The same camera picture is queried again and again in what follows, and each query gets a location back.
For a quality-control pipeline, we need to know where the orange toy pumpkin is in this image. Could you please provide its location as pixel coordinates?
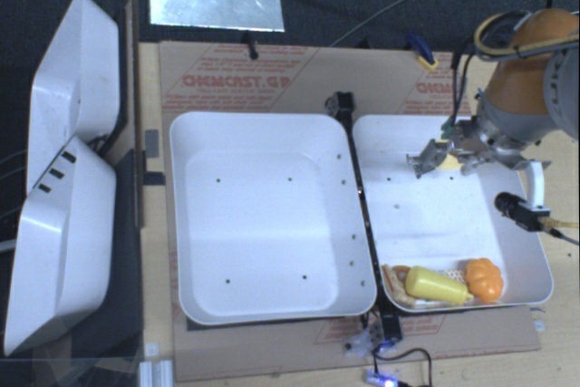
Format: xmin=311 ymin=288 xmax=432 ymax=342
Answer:
xmin=465 ymin=257 xmax=505 ymax=304

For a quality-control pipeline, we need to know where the tan toy pretzel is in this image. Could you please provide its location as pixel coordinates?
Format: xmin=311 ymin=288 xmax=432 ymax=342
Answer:
xmin=382 ymin=263 xmax=418 ymax=309

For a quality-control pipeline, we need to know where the white plastic tray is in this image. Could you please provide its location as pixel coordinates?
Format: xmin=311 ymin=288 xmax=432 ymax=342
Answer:
xmin=352 ymin=113 xmax=555 ymax=313
xmin=169 ymin=111 xmax=378 ymax=326

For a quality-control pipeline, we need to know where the yellow squeeze bottle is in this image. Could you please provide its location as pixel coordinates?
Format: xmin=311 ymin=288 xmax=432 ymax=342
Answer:
xmin=404 ymin=266 xmax=475 ymax=305

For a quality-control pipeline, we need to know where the white mesh net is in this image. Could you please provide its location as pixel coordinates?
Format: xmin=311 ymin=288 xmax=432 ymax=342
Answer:
xmin=441 ymin=267 xmax=468 ymax=285

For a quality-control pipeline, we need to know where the thin black rod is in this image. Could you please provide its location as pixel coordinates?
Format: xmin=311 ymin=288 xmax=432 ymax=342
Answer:
xmin=340 ymin=115 xmax=390 ymax=314

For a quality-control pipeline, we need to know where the black cylinder on white bracket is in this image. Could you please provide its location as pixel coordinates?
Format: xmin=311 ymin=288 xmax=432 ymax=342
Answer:
xmin=494 ymin=160 xmax=552 ymax=233

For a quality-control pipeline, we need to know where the brown cardboard board red print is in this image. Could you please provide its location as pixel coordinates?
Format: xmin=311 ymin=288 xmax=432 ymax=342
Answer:
xmin=158 ymin=41 xmax=543 ymax=382

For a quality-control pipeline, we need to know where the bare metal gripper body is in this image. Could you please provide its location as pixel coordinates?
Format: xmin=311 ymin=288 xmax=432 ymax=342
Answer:
xmin=449 ymin=116 xmax=530 ymax=171

